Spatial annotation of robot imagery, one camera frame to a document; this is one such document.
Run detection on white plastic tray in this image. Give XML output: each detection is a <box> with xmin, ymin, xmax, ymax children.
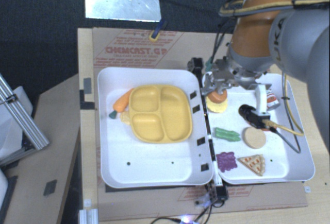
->
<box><xmin>202</xmin><ymin>71</ymin><xmax>316</xmax><ymax>185</ymax></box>
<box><xmin>96</xmin><ymin>66</ymin><xmax>215</xmax><ymax>189</ymax></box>

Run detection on orange doughnut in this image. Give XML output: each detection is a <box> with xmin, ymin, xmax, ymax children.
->
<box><xmin>207</xmin><ymin>88</ymin><xmax>228</xmax><ymax>104</ymax></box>

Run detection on black cylinder on white bracket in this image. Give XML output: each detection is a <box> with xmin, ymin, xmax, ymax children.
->
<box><xmin>238</xmin><ymin>83</ymin><xmax>272</xmax><ymax>130</ymax></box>

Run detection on yellow divided plate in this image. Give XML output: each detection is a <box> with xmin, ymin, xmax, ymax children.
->
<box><xmin>128</xmin><ymin>84</ymin><xmax>194</xmax><ymax>145</ymax></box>

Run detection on beige bread piece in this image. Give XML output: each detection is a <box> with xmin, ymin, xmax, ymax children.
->
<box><xmin>119</xmin><ymin>111</ymin><xmax>133</xmax><ymax>126</ymax></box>

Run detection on tan round biscuit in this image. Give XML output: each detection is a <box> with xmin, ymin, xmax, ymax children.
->
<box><xmin>242</xmin><ymin>126</ymin><xmax>267</xmax><ymax>149</ymax></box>

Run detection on pizza slice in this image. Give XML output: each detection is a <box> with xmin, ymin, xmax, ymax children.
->
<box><xmin>237</xmin><ymin>153</ymin><xmax>267</xmax><ymax>177</ymax></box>

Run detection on brown cardboard board red print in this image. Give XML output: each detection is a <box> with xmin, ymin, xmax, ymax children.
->
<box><xmin>92</xmin><ymin>27</ymin><xmax>309</xmax><ymax>221</ymax></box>

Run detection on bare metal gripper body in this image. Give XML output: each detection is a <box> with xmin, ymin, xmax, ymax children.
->
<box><xmin>209</xmin><ymin>57</ymin><xmax>266</xmax><ymax>89</ymax></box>

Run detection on thin black and white rod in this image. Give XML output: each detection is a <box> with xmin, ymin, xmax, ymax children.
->
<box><xmin>196</xmin><ymin>72</ymin><xmax>223</xmax><ymax>187</ymax></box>

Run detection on purple grapes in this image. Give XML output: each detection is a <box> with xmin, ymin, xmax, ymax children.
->
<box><xmin>216</xmin><ymin>151</ymin><xmax>238</xmax><ymax>174</ymax></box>

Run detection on green beans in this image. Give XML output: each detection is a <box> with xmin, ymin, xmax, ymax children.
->
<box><xmin>214</xmin><ymin>127</ymin><xmax>242</xmax><ymax>143</ymax></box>

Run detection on red and white can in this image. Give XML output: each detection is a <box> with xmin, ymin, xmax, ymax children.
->
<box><xmin>266</xmin><ymin>89</ymin><xmax>281</xmax><ymax>111</ymax></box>

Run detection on black block with thin wires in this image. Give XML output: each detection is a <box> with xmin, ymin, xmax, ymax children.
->
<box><xmin>205</xmin><ymin>183</ymin><xmax>229</xmax><ymax>207</ymax></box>
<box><xmin>187</xmin><ymin>57</ymin><xmax>205</xmax><ymax>75</ymax></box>

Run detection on orange carrot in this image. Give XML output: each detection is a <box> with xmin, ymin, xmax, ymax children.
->
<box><xmin>108</xmin><ymin>88</ymin><xmax>135</xmax><ymax>119</ymax></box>

